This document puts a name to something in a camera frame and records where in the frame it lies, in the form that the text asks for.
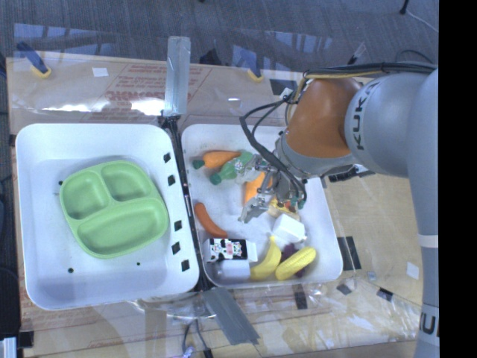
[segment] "toy banana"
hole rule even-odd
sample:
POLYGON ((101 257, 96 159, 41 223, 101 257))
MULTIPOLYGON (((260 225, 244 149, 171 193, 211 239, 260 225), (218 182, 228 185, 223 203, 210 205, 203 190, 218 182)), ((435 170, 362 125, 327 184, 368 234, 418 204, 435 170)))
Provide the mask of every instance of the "toy banana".
POLYGON ((270 236, 270 246, 267 254, 260 264, 250 268, 251 280, 264 280, 272 274, 280 263, 282 252, 275 243, 275 236, 270 236))
POLYGON ((277 280, 286 280, 295 273, 305 268, 316 257, 316 249, 307 246, 292 254, 288 259, 280 263, 275 271, 277 280))

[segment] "green plate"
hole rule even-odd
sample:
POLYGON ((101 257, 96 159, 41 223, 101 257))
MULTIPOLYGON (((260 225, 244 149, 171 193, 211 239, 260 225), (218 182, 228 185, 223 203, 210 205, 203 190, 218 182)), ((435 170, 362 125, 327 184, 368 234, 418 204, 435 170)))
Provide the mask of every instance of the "green plate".
POLYGON ((133 252, 159 239, 169 226, 167 207, 154 182, 126 160, 68 176, 60 201, 79 245, 95 257, 133 252))

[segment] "toy carrot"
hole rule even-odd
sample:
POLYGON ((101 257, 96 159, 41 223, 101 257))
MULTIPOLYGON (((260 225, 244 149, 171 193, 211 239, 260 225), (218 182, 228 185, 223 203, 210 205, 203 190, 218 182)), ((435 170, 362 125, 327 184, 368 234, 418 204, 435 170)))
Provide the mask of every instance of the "toy carrot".
POLYGON ((244 204, 246 204, 251 198, 253 198, 253 196, 256 195, 256 191, 262 186, 264 179, 265 173, 261 171, 260 175, 255 180, 252 180, 245 184, 244 204))
POLYGON ((202 166, 205 166, 208 169, 215 169, 239 156, 240 152, 238 151, 209 151, 202 156, 202 159, 193 160, 192 165, 196 170, 202 166))
POLYGON ((217 239, 226 239, 227 232, 220 228, 214 221, 210 218, 207 208, 204 203, 196 203, 194 205, 194 212, 199 222, 202 224, 204 229, 210 233, 211 236, 217 239))

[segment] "white tray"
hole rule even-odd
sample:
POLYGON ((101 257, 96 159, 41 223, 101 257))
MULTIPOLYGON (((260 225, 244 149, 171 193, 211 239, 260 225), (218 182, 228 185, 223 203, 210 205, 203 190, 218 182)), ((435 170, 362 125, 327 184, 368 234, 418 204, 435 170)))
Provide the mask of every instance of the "white tray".
POLYGON ((29 125, 16 138, 16 158, 25 283, 38 307, 58 310, 176 295, 195 286, 199 267, 165 131, 153 125, 29 125), (138 251, 98 259, 85 253, 70 231, 59 181, 118 159, 136 162, 149 174, 164 198, 170 225, 164 236, 138 251), (169 185, 171 176, 175 183, 169 185))
MULTIPOLYGON (((269 151, 273 151, 275 141, 279 136, 278 133, 282 130, 284 129, 277 127, 258 127, 256 138, 269 151)), ((210 183, 209 176, 216 170, 208 171, 205 167, 196 170, 192 167, 193 159, 201 157, 207 151, 248 150, 256 154, 256 150, 250 146, 241 126, 191 125, 184 130, 182 143, 193 205, 198 201, 203 202, 211 219, 227 231, 229 238, 255 242, 259 261, 262 260, 267 252, 268 237, 271 235, 276 219, 267 213, 263 213, 247 224, 239 222, 238 217, 242 210, 244 185, 238 185, 233 180, 225 180, 214 186, 210 183)), ((215 277, 212 269, 213 265, 204 263, 208 278, 217 286, 231 289, 283 285, 284 283, 322 283, 338 278, 343 270, 343 259, 320 179, 309 180, 306 184, 306 191, 308 200, 305 207, 300 211, 301 222, 304 223, 308 234, 305 245, 313 246, 318 254, 301 278, 278 281, 271 275, 264 281, 249 280, 247 282, 231 283, 215 277)), ((196 220, 195 224, 202 247, 203 242, 210 236, 199 221, 196 220)))

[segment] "black cable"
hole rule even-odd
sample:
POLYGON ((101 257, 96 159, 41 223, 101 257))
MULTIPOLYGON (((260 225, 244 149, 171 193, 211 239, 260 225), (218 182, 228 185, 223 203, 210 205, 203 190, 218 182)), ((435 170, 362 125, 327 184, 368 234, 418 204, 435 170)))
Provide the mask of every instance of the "black cable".
POLYGON ((404 49, 403 51, 400 51, 400 52, 396 55, 396 62, 399 62, 399 59, 401 58, 401 56, 402 56, 404 53, 414 53, 414 54, 417 54, 418 56, 422 57, 424 60, 428 61, 429 63, 433 63, 429 57, 425 56, 425 55, 424 55, 423 53, 421 53, 420 51, 415 51, 414 49, 404 49))
POLYGON ((366 63, 361 65, 345 65, 333 66, 326 68, 319 68, 308 70, 303 73, 304 78, 310 75, 340 75, 344 73, 389 73, 389 72, 414 72, 430 74, 436 70, 437 65, 432 63, 418 63, 418 62, 395 62, 395 63, 366 63))
POLYGON ((279 171, 283 172, 285 175, 288 176, 290 181, 292 182, 294 189, 297 192, 297 196, 300 194, 300 189, 303 192, 303 201, 306 201, 307 199, 307 194, 306 194, 306 189, 305 186, 302 182, 300 182, 290 171, 287 169, 287 167, 283 164, 281 160, 279 160, 273 153, 271 153, 264 145, 260 144, 255 136, 254 132, 257 127, 257 125, 263 121, 263 119, 266 118, 266 116, 270 115, 271 112, 273 112, 275 109, 277 109, 281 104, 285 102, 285 99, 282 99, 280 101, 274 102, 272 104, 266 104, 260 107, 257 107, 255 109, 252 109, 248 113, 246 113, 244 116, 239 117, 240 124, 242 127, 242 130, 245 133, 245 136, 247 137, 249 143, 252 145, 253 148, 255 148, 261 155, 262 157, 267 160, 273 167, 277 168, 279 171), (260 120, 259 123, 257 123, 253 127, 253 133, 250 132, 247 126, 247 118, 252 115, 253 113, 256 113, 260 110, 268 109, 271 108, 260 120))
MULTIPOLYGON (((265 118, 267 118, 267 117, 268 117, 270 114, 272 114, 276 109, 278 109, 278 107, 281 106, 283 102, 285 102, 285 99, 283 99, 282 101, 276 102, 275 105, 274 105, 267 113, 265 113, 265 114, 262 116, 262 118, 260 118, 259 121, 253 126, 253 128, 252 128, 252 136, 253 136, 253 138, 254 138, 255 140, 256 140, 256 138, 255 138, 255 131, 256 131, 256 129, 258 128, 258 126, 260 125, 260 123, 262 123, 265 118)), ((291 182, 292 182, 293 188, 294 188, 294 190, 295 190, 295 192, 297 193, 297 196, 298 196, 300 190, 298 189, 298 186, 297 186, 297 183, 296 183, 295 179, 293 179, 291 182)))
MULTIPOLYGON (((184 333, 184 338, 183 338, 183 341, 182 341, 182 352, 183 352, 183 354, 185 354, 186 350, 187 350, 186 339, 187 339, 187 334, 189 334, 189 329, 191 328, 191 325, 192 325, 192 323, 187 324, 186 331, 184 333)), ((197 334, 199 335, 199 338, 202 341, 203 355, 206 358, 213 358, 212 350, 209 348, 209 346, 207 346, 207 343, 205 342, 205 340, 202 337, 202 334, 201 334, 200 328, 199 328, 199 320, 197 318, 195 319, 195 329, 197 330, 197 334)))

